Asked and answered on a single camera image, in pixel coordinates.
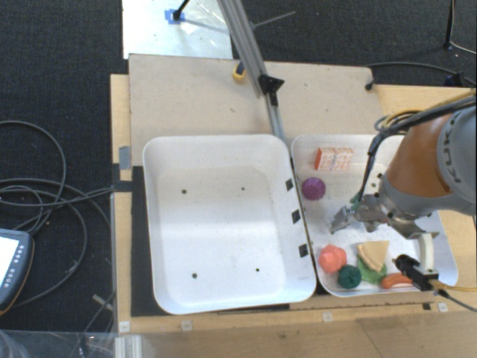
white plastic tray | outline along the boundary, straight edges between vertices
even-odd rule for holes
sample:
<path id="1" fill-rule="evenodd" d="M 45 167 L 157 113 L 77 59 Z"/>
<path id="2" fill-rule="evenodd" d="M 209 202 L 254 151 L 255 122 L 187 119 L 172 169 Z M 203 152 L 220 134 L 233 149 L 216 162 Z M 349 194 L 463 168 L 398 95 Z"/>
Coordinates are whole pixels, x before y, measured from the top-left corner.
<path id="1" fill-rule="evenodd" d="M 304 253 L 303 220 L 293 220 L 300 202 L 280 140 L 160 137 L 145 146 L 143 163 L 154 296 L 165 311 L 284 304 L 313 294 L 315 270 Z"/>
<path id="2" fill-rule="evenodd" d="M 329 232 L 334 215 L 341 207 L 350 204 L 350 199 L 358 192 L 361 186 L 364 167 L 367 161 L 367 150 L 372 138 L 373 136 L 368 135 L 302 135 L 293 142 L 291 152 L 300 186 L 300 194 L 301 184 L 309 177 L 320 178 L 326 184 L 326 194 L 319 201 L 310 201 L 302 196 L 306 226 L 315 256 L 319 256 L 320 250 L 324 246 L 333 244 L 343 248 L 347 252 L 348 263 L 356 266 L 356 244 L 372 240 L 389 240 L 390 245 L 385 264 L 388 273 L 394 273 L 398 272 L 398 270 L 391 260 L 398 255 L 407 254 L 415 259 L 419 259 L 417 241 L 404 239 L 386 224 L 380 225 L 373 233 L 368 233 L 364 225 L 359 222 L 355 222 L 346 229 L 335 232 L 333 235 Z M 365 193 L 373 193 L 377 190 L 379 179 L 376 176 L 380 172 L 385 172 L 396 153 L 401 139 L 402 137 L 395 136 L 382 143 Z M 315 171 L 313 165 L 316 153 L 318 148 L 323 147 L 352 148 L 354 153 L 349 170 L 343 172 Z M 419 219 L 417 224 L 424 230 L 437 230 L 440 232 L 434 239 L 435 268 L 439 271 L 440 280 L 450 285 L 454 284 L 458 278 L 457 266 L 438 213 L 433 213 L 428 218 Z M 382 289 L 367 282 L 361 282 L 354 289 L 343 289 L 337 282 L 338 273 L 328 274 L 323 271 L 319 264 L 317 264 L 317 268 L 318 278 L 324 289 L 333 295 L 341 297 L 417 290 L 414 287 Z"/>

black bracket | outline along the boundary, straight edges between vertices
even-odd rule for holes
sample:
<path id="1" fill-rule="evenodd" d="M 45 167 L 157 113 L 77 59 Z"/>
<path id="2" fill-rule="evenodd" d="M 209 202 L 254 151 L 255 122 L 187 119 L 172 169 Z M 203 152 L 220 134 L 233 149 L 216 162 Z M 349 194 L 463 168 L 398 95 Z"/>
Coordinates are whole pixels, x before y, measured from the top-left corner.
<path id="1" fill-rule="evenodd" d="M 284 84 L 284 80 L 279 80 L 269 75 L 261 75 L 259 77 L 259 84 L 262 88 L 263 94 L 270 95 L 271 105 L 278 107 L 277 91 Z"/>

tray with toy food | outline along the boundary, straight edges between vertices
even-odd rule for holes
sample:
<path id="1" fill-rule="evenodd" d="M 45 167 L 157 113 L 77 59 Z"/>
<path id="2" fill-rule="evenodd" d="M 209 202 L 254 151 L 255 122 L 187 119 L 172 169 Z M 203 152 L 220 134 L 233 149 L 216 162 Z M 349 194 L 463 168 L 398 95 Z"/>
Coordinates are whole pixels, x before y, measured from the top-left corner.
<path id="1" fill-rule="evenodd" d="M 335 214 L 358 192 L 367 162 L 371 135 L 302 135 L 291 146 L 304 217 L 312 243 L 318 279 L 326 291 L 346 297 L 417 290 L 393 263 L 400 254 L 419 259 L 417 240 L 407 240 L 386 224 L 368 233 L 361 222 L 330 232 Z M 365 193 L 374 193 L 401 142 L 385 140 Z M 424 230 L 438 231 L 433 239 L 435 269 L 440 279 L 454 284 L 457 266 L 439 214 L 418 219 Z"/>

black carpet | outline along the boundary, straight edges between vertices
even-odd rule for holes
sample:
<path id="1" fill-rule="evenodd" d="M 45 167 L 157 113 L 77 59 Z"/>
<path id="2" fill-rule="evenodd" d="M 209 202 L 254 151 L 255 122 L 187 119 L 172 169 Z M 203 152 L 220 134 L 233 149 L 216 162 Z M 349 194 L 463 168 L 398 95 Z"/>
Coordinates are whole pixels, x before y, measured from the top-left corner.
<path id="1" fill-rule="evenodd" d="M 243 0 L 258 23 L 266 60 L 365 65 L 385 61 L 433 63 L 476 79 L 476 57 L 442 48 L 450 0 Z M 67 183 L 88 192 L 112 183 L 109 76 L 127 72 L 122 60 L 121 0 L 0 0 L 0 121 L 33 122 L 62 145 Z M 457 0 L 453 39 L 476 48 L 476 0 Z M 440 86 L 446 73 L 376 68 L 380 84 Z M 43 136 L 0 127 L 0 180 L 59 180 L 60 159 Z M 108 197 L 98 200 L 109 211 Z M 89 230 L 85 260 L 48 297 L 0 317 L 1 329 L 81 331 L 112 291 L 110 233 L 88 204 L 77 206 Z M 35 212 L 0 206 L 0 227 Z M 58 210 L 37 237 L 32 272 L 18 301 L 47 289 L 75 264 L 82 246 L 79 221 Z M 103 331 L 104 312 L 91 330 Z"/>

handheld device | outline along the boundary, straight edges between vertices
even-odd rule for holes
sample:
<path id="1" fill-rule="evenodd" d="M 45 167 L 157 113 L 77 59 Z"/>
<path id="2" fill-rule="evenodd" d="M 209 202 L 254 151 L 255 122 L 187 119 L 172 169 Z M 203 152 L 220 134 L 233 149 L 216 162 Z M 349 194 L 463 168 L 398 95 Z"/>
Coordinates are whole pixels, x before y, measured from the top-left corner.
<path id="1" fill-rule="evenodd" d="M 0 315 L 15 302 L 33 260 L 34 241 L 22 231 L 0 228 Z"/>

